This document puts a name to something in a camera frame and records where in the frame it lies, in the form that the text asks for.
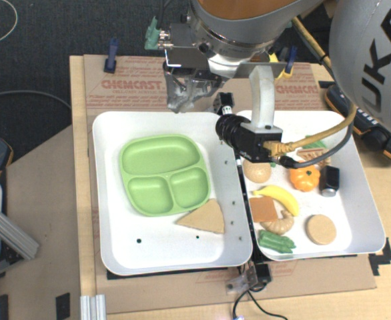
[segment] blue clamp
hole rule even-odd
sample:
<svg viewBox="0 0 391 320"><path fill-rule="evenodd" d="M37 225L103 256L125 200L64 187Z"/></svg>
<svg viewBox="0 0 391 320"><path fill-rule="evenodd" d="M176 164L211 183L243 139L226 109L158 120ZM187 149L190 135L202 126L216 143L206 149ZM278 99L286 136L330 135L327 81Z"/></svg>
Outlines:
<svg viewBox="0 0 391 320"><path fill-rule="evenodd" d="M292 46L290 48L288 64L286 64L286 67L284 69L285 73L290 73L290 71L292 70L292 67L294 66L294 63L295 63L297 52L298 52L298 48L296 46Z"/></svg>
<svg viewBox="0 0 391 320"><path fill-rule="evenodd" d="M108 47L108 58L105 60L105 66L103 67L104 72L115 73L115 66L117 65L115 56L117 55L117 50L118 50L118 39L111 38Z"/></svg>

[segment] croissant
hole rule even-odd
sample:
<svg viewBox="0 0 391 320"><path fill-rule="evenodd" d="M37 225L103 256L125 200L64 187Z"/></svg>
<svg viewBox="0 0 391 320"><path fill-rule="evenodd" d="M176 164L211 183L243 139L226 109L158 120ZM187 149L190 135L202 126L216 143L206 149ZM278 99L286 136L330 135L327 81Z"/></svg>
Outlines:
<svg viewBox="0 0 391 320"><path fill-rule="evenodd" d="M264 221L261 222L261 226L276 235L283 235L288 232L294 225L294 217L288 210L282 210L283 218L276 221Z"/></svg>

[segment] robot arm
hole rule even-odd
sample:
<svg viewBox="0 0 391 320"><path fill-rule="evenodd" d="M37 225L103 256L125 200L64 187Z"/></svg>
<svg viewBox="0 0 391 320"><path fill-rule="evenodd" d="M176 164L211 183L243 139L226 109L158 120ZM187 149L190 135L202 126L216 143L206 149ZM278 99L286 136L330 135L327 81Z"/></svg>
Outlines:
<svg viewBox="0 0 391 320"><path fill-rule="evenodd" d="M228 79L250 78L254 119L224 115L216 130L250 161L277 160L290 148L282 146L282 130L273 124L273 82L284 64L270 63L268 51L295 16L322 1L189 0L184 23L159 30L156 43L156 48L165 52L168 107L176 113L185 112L194 101L213 95ZM384 13L388 19L381 19ZM390 13L391 0L340 0L330 39L334 68L332 71L329 65L329 70L353 103L369 106L366 110L391 131L391 65L387 67L391 55L382 48L378 52L379 42L387 39L376 37L369 47L364 46L364 37L381 28L388 30L391 43ZM382 81L388 85L380 91L377 85ZM351 125L355 112L353 107L341 128Z"/></svg>

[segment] white tray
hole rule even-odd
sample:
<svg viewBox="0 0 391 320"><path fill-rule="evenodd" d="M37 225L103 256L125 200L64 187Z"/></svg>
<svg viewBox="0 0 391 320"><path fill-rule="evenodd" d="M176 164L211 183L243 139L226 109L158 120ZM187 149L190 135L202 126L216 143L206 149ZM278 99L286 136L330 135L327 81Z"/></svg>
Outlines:
<svg viewBox="0 0 391 320"><path fill-rule="evenodd" d="M250 119L252 113L242 111L238 115ZM287 143L329 129L342 120L342 116L333 111L276 111L274 125L283 129L282 142ZM346 128L322 141L330 149L340 142L345 133ZM295 152L288 155L298 159ZM340 188L334 197L323 197L318 189L311 192L295 189L290 183L288 170L278 165L272 169L270 179L264 184L253 183L245 177L248 198L254 197L252 191L266 185L279 185L291 192L300 204L300 214L294 218L294 226L285 234L296 244L293 254L280 254L259 247L266 257L285 261L375 253L383 248L386 240L384 228L352 137L331 157L331 166L340 170ZM278 215L281 208L276 203ZM335 223L337 237L331 244L316 245L306 235L305 223L309 216L315 214L324 214ZM254 223L254 227L258 236L263 228L259 223Z"/></svg>
<svg viewBox="0 0 391 320"><path fill-rule="evenodd" d="M93 123L99 199L101 257L116 275L242 265L252 240L234 152L221 144L213 113L108 111ZM210 174L211 196L222 208L223 235L176 225L184 213L147 217L127 198L119 169L129 141L162 134L187 135L197 143Z"/></svg>

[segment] brown square toy food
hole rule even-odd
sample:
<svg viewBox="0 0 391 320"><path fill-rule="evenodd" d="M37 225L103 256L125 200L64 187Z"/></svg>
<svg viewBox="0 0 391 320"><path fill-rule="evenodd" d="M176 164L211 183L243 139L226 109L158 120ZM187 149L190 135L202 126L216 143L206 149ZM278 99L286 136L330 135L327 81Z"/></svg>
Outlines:
<svg viewBox="0 0 391 320"><path fill-rule="evenodd" d="M249 204L254 223L276 221L278 219L274 200L271 197L250 198Z"/></svg>

